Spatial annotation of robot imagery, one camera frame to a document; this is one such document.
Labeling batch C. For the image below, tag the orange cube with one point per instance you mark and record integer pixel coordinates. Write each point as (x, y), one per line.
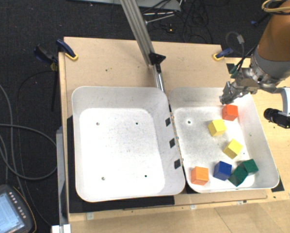
(199, 176)
(230, 112)

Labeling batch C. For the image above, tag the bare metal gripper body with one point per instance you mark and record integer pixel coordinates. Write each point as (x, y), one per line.
(249, 80)

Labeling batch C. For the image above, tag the blue cube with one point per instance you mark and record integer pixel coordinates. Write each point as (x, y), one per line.
(222, 171)

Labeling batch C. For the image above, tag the black cylinder on white bracket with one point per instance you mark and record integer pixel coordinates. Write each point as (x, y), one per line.
(280, 118)

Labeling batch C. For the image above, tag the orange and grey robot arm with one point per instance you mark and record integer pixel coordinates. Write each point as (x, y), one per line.
(277, 40)

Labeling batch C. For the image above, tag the pale wood board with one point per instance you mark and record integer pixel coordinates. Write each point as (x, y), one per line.
(116, 64)

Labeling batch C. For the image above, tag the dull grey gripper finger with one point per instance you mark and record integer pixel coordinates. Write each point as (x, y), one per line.
(225, 93)
(239, 94)

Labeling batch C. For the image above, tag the white plastic tray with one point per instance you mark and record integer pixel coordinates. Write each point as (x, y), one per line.
(203, 144)
(120, 149)

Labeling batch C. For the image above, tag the green cube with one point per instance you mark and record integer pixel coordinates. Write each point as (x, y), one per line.
(237, 176)
(250, 166)

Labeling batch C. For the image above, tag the yellow cube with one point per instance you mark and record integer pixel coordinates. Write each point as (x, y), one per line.
(217, 127)
(232, 149)

